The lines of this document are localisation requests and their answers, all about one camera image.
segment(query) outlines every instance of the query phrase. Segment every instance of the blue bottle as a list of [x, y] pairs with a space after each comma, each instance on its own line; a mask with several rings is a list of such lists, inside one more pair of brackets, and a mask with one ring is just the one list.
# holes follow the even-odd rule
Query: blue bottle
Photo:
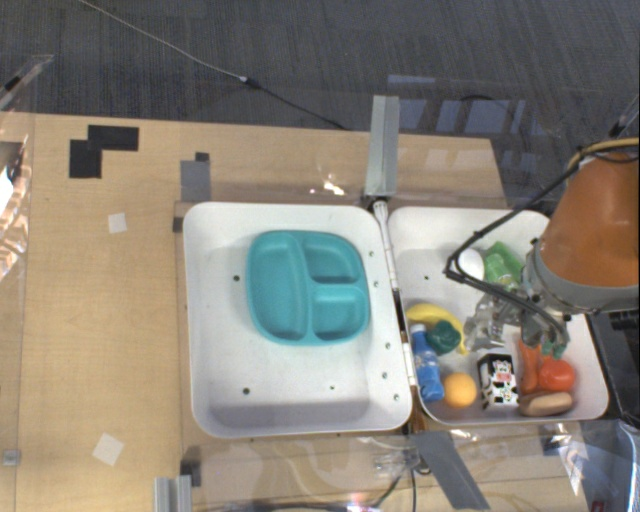
[[438, 355], [427, 341], [427, 328], [423, 324], [414, 324], [409, 328], [413, 340], [413, 360], [420, 387], [420, 396], [424, 402], [436, 402], [444, 398], [444, 388], [440, 382]]

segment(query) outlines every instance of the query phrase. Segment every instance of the yellow banana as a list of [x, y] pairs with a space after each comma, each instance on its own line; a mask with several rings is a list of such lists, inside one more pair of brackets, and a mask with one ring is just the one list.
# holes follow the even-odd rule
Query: yellow banana
[[427, 328], [433, 328], [440, 320], [446, 320], [453, 328], [460, 333], [460, 343], [458, 344], [458, 352], [463, 355], [468, 354], [467, 347], [464, 344], [464, 328], [462, 322], [458, 320], [450, 311], [436, 306], [435, 304], [420, 303], [411, 306], [407, 312], [407, 319], [414, 323], [425, 324]]

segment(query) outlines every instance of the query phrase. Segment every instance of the red tomato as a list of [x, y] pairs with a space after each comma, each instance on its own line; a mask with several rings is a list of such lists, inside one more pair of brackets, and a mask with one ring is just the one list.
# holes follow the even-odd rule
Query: red tomato
[[576, 372], [562, 359], [546, 358], [538, 372], [538, 383], [546, 391], [570, 391], [575, 381]]

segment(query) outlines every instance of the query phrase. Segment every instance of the wooden tabletop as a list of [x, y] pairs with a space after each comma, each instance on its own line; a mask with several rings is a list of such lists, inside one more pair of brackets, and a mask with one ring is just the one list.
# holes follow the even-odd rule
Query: wooden tabletop
[[[89, 124], [138, 127], [139, 149], [105, 151], [102, 179], [70, 179], [69, 141]], [[354, 203], [369, 136], [53, 115], [34, 135], [17, 510], [148, 511], [182, 456], [180, 162], [209, 153], [215, 200]], [[489, 141], [402, 135], [399, 148], [404, 200], [504, 206]], [[126, 231], [111, 233], [117, 214]], [[92, 456], [103, 434], [121, 443], [114, 465]]]

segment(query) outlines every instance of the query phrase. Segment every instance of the white paper square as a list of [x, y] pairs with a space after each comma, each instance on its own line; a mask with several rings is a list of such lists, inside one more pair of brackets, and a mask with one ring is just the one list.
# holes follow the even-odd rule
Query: white paper square
[[127, 230], [127, 219], [124, 213], [109, 215], [109, 233], [124, 233]]
[[93, 456], [99, 461], [109, 464], [109, 466], [115, 466], [123, 448], [123, 442], [118, 441], [115, 437], [110, 436], [107, 433], [104, 433], [93, 450]]

